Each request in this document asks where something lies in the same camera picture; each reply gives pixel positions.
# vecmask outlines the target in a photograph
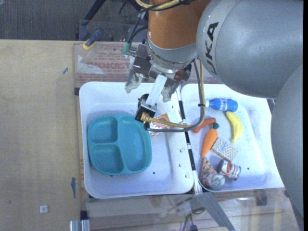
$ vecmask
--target teal sectioned plate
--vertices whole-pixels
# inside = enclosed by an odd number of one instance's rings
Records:
[[[133,115],[97,117],[89,124],[87,137],[91,163],[102,174],[136,174],[151,163],[149,132]]]

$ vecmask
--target orange carrot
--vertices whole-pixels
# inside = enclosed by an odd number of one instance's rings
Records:
[[[202,157],[205,157],[205,155],[208,153],[208,151],[212,148],[213,144],[215,143],[218,137],[218,132],[217,132],[218,128],[219,125],[217,123],[214,123],[213,128],[211,128],[205,135],[201,152]]]
[[[201,123],[199,126],[197,126],[196,128],[194,128],[192,131],[194,133],[197,133],[201,130],[201,128],[205,127],[205,126],[209,126],[209,125],[212,125],[213,123],[216,122],[216,119],[213,118],[213,117],[210,117],[210,118],[205,118],[203,123]]]

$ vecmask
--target blue bottle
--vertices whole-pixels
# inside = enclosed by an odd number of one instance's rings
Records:
[[[232,99],[216,98],[212,100],[206,100],[205,106],[211,107],[214,110],[221,110],[221,111],[234,112],[237,110],[237,102]]]

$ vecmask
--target toy banana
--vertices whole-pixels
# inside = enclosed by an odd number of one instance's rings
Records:
[[[243,132],[243,126],[241,120],[235,113],[227,111],[226,116],[231,123],[231,128],[232,128],[231,142],[234,143],[241,136]]]

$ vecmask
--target food can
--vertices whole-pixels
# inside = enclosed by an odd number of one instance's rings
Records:
[[[217,173],[230,179],[237,180],[241,173],[241,167],[221,159],[217,165]]]
[[[206,173],[202,176],[201,183],[210,189],[220,190],[225,185],[225,178],[220,174]]]

